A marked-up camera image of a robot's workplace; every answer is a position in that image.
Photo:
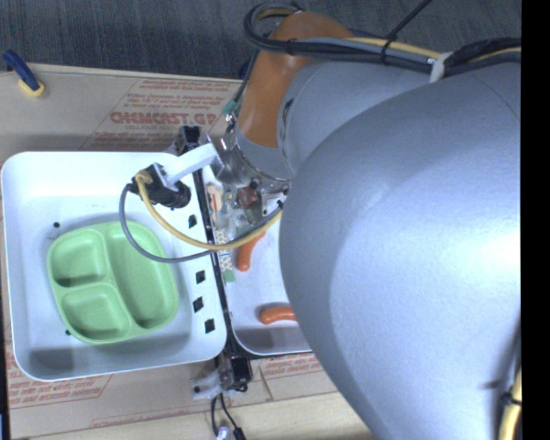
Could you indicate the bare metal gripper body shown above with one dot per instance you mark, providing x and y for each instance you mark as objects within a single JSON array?
[{"x": 238, "y": 172}]

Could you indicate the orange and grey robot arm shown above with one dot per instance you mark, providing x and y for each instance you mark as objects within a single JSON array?
[{"x": 403, "y": 227}]

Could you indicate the white patterned packet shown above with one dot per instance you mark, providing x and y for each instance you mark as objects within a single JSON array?
[{"x": 223, "y": 238}]

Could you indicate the orange sausage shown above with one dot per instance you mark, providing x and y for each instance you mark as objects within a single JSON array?
[
  {"x": 244, "y": 257},
  {"x": 275, "y": 315}
]

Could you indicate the green cube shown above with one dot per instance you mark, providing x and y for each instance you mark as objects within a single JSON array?
[{"x": 229, "y": 276}]

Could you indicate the thin black rod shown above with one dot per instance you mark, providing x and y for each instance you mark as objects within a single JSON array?
[{"x": 220, "y": 282}]

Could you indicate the white plastic tray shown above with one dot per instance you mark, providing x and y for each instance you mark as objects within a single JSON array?
[
  {"x": 256, "y": 333},
  {"x": 96, "y": 186}
]

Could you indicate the brown cardboard board red print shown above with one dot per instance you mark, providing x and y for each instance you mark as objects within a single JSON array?
[{"x": 82, "y": 108}]

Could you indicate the green divided plate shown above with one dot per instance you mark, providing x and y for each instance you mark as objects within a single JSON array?
[{"x": 114, "y": 287}]

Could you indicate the black cylinder on white bracket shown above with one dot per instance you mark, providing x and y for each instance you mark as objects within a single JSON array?
[{"x": 167, "y": 193}]

